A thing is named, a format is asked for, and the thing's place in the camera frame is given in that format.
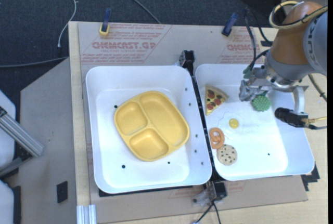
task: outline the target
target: blue clamp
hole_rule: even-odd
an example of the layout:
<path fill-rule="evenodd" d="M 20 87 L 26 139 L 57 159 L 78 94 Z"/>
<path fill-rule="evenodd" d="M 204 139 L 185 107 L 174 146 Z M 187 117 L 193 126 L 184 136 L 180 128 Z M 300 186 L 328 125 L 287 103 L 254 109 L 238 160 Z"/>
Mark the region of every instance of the blue clamp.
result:
<path fill-rule="evenodd" d="M 110 19 L 111 19 L 111 14 L 112 14 L 111 8 L 107 8 L 106 11 L 105 11 L 105 15 L 104 15 L 104 21 L 100 25 L 100 28 L 99 28 L 99 34 L 100 35 L 108 35 L 109 29 L 110 29 L 109 22 L 110 22 Z"/>
<path fill-rule="evenodd" d="M 225 35 L 225 36 L 229 36 L 230 35 L 230 32 L 231 32 L 231 27 L 233 27 L 233 25 L 235 24 L 235 22 L 237 21 L 238 19 L 238 16 L 237 14 L 233 14 L 231 15 L 228 23 L 225 25 L 223 31 L 222 31 L 222 34 Z"/>

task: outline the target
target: toy pizza slice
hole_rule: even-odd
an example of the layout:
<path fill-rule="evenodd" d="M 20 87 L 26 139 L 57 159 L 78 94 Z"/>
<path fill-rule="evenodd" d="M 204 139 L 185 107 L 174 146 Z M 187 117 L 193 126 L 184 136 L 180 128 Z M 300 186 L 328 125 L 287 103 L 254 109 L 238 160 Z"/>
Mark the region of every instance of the toy pizza slice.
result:
<path fill-rule="evenodd" d="M 222 90 L 206 85 L 206 116 L 222 105 L 229 96 Z"/>

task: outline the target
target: yellow plate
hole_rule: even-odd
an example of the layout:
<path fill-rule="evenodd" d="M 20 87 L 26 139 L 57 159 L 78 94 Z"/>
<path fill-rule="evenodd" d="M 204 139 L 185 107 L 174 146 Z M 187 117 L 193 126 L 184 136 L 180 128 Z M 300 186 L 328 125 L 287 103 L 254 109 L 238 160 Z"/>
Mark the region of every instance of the yellow plate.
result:
<path fill-rule="evenodd" d="M 139 159 L 155 161 L 180 148 L 189 137 L 189 127 L 172 101 L 163 93 L 142 93 L 119 106 L 116 128 Z"/>

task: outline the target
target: white tray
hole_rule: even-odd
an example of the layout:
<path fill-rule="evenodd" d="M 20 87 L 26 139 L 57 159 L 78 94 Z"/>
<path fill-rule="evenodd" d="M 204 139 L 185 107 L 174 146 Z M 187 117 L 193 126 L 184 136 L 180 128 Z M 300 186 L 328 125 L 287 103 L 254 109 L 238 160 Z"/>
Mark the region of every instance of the white tray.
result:
<path fill-rule="evenodd" d="M 178 66 L 94 67 L 86 76 L 94 176 L 104 192 L 116 194 L 201 185 L 212 173 L 208 147 L 189 73 Z M 188 141 L 170 155 L 141 161 L 113 122 L 114 106 L 146 91 L 160 91 L 177 106 L 190 128 Z"/>
<path fill-rule="evenodd" d="M 294 109 L 291 93 L 272 91 L 271 108 L 255 111 L 250 102 L 238 98 L 244 64 L 202 64 L 196 69 L 200 97 L 205 105 L 205 86 L 225 91 L 229 99 L 206 116 L 208 131 L 219 127 L 225 143 L 235 147 L 238 159 L 230 166 L 218 161 L 212 150 L 218 174 L 226 180 L 245 180 L 273 176 L 301 175 L 312 171 L 313 155 L 303 128 L 295 128 L 275 118 L 276 108 Z M 239 120 L 237 129 L 228 125 L 230 118 Z"/>

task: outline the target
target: toy pretzel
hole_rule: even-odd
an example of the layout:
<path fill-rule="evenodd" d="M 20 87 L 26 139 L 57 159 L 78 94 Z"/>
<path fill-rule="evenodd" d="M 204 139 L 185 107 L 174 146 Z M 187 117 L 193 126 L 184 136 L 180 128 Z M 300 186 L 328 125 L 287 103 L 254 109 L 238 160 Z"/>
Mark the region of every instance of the toy pretzel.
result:
<path fill-rule="evenodd" d="M 211 128 L 209 131 L 209 137 L 212 149 L 219 149 L 224 145 L 224 133 L 221 131 L 221 129 L 217 127 Z"/>

